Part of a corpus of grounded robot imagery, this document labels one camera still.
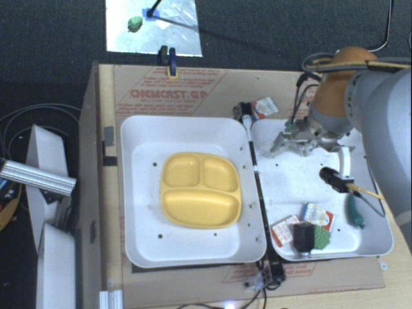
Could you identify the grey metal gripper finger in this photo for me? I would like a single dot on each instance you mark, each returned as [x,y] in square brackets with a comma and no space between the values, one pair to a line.
[307,148]
[280,143]

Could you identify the green toy pepper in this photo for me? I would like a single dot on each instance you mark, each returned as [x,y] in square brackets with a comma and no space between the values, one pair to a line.
[353,212]

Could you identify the white plastic tray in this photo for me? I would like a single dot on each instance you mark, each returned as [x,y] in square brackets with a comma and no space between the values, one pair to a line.
[145,237]
[296,185]

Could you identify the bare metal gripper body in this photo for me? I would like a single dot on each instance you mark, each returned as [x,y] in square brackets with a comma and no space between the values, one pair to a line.
[305,132]

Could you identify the yellow divided plate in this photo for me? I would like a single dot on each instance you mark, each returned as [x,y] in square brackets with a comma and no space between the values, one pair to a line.
[199,192]

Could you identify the white blue red packet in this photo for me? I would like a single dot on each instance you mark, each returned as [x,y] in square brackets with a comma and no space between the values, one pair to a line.
[317,214]
[265,106]

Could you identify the thin black and white rod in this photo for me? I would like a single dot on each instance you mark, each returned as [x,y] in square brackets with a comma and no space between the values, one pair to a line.
[259,185]

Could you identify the brown cardboard board red print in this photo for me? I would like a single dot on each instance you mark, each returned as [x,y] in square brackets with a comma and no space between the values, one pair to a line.
[180,92]

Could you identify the green round toy fruit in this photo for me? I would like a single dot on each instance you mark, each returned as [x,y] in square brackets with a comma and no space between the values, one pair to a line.
[135,24]

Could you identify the black carton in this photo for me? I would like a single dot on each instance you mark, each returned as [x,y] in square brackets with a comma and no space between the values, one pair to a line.
[303,237]

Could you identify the black cylinder on white bracket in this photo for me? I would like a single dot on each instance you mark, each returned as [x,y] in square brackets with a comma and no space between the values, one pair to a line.
[334,179]

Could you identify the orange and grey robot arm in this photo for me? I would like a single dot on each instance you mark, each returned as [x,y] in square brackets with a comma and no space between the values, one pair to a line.
[380,108]

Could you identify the red and white packet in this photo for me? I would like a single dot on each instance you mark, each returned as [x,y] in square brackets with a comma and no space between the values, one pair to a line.
[281,232]

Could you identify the green dotted packet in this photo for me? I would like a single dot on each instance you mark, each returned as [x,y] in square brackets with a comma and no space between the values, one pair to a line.
[322,237]

